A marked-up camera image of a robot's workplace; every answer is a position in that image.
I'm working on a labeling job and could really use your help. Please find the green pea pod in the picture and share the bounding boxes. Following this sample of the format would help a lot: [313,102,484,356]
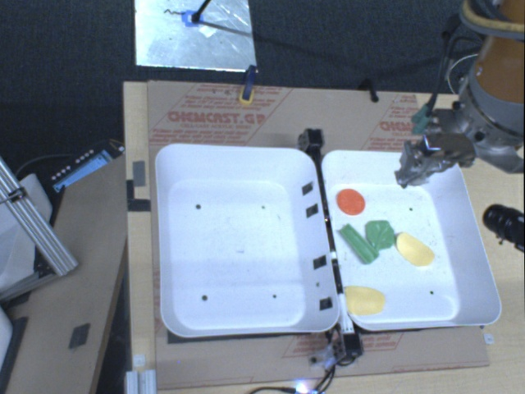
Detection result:
[338,223,380,266]

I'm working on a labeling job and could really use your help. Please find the white plastic tray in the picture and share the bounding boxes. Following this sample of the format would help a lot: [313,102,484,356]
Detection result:
[154,142,342,339]
[321,149,503,332]

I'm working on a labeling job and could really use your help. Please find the orange round disc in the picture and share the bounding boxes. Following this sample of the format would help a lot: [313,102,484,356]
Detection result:
[336,188,367,216]

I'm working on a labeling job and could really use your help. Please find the green leaf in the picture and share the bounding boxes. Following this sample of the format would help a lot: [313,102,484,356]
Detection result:
[364,219,397,251]

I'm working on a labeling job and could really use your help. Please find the yellow oval toy food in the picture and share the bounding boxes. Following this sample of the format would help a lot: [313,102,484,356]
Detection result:
[395,231,436,268]
[344,285,386,317]

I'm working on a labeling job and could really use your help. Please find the black cylinder on white bracket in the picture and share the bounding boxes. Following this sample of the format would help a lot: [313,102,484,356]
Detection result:
[482,204,525,253]

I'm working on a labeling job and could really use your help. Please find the thin black and white rod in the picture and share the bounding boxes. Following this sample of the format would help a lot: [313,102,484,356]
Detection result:
[310,145,356,337]

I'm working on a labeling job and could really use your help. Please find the brown cardboard board red print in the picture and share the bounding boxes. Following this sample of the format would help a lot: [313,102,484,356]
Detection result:
[146,80,491,390]

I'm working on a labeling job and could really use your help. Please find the black block with thin wires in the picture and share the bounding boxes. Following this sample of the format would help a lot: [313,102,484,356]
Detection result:
[326,329,365,365]
[297,127,326,153]

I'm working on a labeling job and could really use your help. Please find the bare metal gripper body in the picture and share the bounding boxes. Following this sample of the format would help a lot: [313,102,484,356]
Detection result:
[426,107,525,175]

